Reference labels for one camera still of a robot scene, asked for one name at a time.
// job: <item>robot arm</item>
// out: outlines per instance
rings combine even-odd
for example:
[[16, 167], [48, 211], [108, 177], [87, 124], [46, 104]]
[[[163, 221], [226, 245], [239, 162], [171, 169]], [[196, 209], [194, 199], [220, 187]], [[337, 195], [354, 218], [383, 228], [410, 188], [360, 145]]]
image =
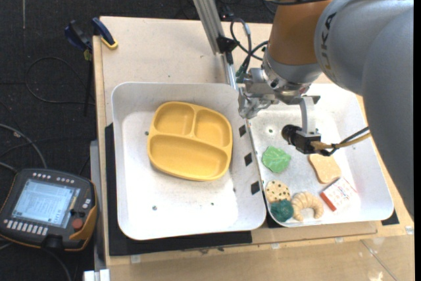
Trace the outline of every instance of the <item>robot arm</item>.
[[250, 69], [239, 89], [240, 115], [253, 118], [280, 101], [300, 104], [303, 127], [286, 126], [282, 136], [303, 153], [315, 152], [310, 143], [320, 135], [307, 110], [318, 98], [305, 93], [323, 72], [362, 96], [374, 143], [414, 216], [414, 0], [296, 4], [278, 7], [262, 66]]

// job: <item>black carpet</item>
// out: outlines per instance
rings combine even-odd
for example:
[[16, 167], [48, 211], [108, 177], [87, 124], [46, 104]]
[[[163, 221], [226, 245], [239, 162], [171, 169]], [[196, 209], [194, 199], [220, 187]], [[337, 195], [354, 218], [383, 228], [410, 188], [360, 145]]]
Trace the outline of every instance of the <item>black carpet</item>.
[[[0, 124], [36, 142], [49, 167], [90, 177], [89, 145], [96, 138], [95, 103], [84, 116], [89, 63], [69, 44], [64, 28], [76, 20], [87, 34], [94, 16], [198, 19], [191, 0], [0, 0]], [[262, 0], [217, 0], [246, 22], [270, 23], [274, 6]], [[22, 138], [0, 128], [0, 164], [17, 170], [41, 161]], [[12, 182], [0, 165], [0, 204]], [[0, 280], [66, 280], [57, 260], [38, 249], [2, 249]], [[93, 269], [93, 247], [59, 256], [73, 280]]]

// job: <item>yellow divided plate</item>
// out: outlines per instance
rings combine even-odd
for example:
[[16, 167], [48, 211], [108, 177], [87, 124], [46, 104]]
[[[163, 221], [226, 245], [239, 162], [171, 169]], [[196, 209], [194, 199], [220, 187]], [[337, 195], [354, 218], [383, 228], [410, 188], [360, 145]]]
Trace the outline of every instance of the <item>yellow divided plate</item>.
[[153, 166], [190, 180], [216, 180], [228, 170], [232, 129], [228, 119], [199, 105], [167, 102], [152, 119], [147, 154]]

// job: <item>white tray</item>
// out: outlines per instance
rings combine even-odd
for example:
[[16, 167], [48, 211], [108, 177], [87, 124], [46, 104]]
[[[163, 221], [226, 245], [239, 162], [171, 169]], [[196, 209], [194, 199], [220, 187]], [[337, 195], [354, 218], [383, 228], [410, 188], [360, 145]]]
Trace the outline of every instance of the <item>white tray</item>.
[[[253, 230], [266, 218], [259, 166], [238, 93], [227, 84], [126, 82], [112, 92], [118, 224], [127, 237], [148, 240], [192, 234]], [[227, 173], [211, 182], [167, 175], [151, 166], [147, 135], [156, 109], [168, 101], [202, 105], [232, 125], [233, 151]], [[246, 133], [242, 136], [239, 129]], [[245, 164], [245, 156], [253, 161]]]
[[[356, 96], [334, 84], [313, 84], [307, 95], [321, 98], [315, 107], [316, 127], [324, 143], [339, 143], [366, 126]], [[301, 126], [301, 110], [298, 105], [273, 105], [249, 121], [249, 127], [259, 161], [263, 186], [270, 180], [281, 180], [289, 186], [292, 194], [309, 191], [319, 196], [328, 185], [320, 184], [314, 169], [304, 155], [294, 146], [288, 145], [281, 131], [286, 124]], [[276, 174], [262, 163], [262, 154], [272, 145], [291, 155], [289, 166]], [[305, 209], [303, 222], [291, 218], [278, 224], [287, 227], [341, 222], [383, 220], [393, 212], [393, 200], [387, 188], [382, 168], [378, 162], [372, 140], [361, 141], [349, 147], [338, 149], [333, 154], [341, 168], [342, 177], [358, 191], [358, 197], [348, 207], [333, 212], [323, 201], [324, 214], [314, 219], [313, 210]]]

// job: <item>small box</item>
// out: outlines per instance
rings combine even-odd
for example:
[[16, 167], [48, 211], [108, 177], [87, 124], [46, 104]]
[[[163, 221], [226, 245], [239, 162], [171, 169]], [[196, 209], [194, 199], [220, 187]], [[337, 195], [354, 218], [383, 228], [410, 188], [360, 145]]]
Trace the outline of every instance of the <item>small box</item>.
[[329, 185], [320, 196], [332, 211], [336, 211], [348, 205], [357, 196], [357, 191], [341, 177]]

